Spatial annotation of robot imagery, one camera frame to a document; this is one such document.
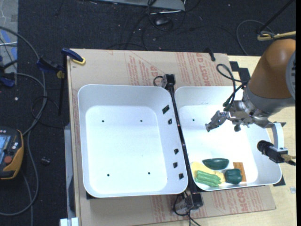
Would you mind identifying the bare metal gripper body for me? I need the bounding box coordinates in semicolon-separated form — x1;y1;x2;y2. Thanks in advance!
225;100;274;129

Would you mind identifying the dark green bell pepper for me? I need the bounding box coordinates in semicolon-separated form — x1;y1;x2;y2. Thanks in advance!
223;168;243;185

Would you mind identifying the white plastic tray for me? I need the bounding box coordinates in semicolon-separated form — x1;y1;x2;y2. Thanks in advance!
174;86;283;192
77;84;189;199

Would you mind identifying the yellow banana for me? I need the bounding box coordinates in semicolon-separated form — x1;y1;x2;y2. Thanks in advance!
190;161;227;186

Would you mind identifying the black computer mouse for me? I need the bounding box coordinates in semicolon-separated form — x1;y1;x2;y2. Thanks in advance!
154;16;170;26

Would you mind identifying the black block with thin wires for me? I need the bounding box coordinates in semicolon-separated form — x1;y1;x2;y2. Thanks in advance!
161;73;176;88
179;193;204;213

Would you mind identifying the dark green avocado half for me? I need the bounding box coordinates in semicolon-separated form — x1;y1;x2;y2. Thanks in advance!
202;158;230;171

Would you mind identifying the brown cardboard board red print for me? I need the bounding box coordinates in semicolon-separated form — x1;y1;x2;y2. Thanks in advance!
70;48;277;221

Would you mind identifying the black cylinder on white bracket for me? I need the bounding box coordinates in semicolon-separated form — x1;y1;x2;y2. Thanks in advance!
256;122;289;163

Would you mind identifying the light green asparagus bunch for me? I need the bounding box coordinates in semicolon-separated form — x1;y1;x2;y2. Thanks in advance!
195;170;222;187

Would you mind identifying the thin black rod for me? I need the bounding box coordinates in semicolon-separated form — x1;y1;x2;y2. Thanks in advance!
168;83;198;194

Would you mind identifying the orange biscuit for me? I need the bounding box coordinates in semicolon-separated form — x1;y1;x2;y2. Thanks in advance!
232;161;248;184

